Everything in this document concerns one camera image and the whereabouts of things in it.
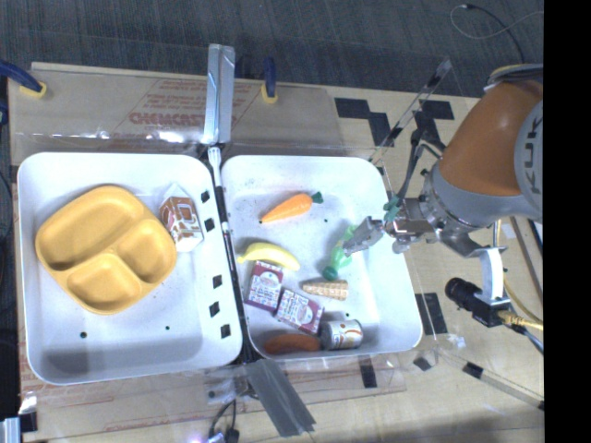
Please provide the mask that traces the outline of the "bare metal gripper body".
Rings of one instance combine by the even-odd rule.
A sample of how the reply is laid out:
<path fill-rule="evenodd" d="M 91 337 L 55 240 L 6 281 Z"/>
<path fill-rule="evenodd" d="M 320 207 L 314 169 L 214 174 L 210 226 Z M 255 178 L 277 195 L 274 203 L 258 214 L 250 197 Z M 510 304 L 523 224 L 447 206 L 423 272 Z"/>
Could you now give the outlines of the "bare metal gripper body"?
<path fill-rule="evenodd" d="M 406 252 L 414 243 L 437 243 L 446 218 L 425 199 L 391 199 L 383 206 L 384 232 L 393 238 L 392 251 Z"/>

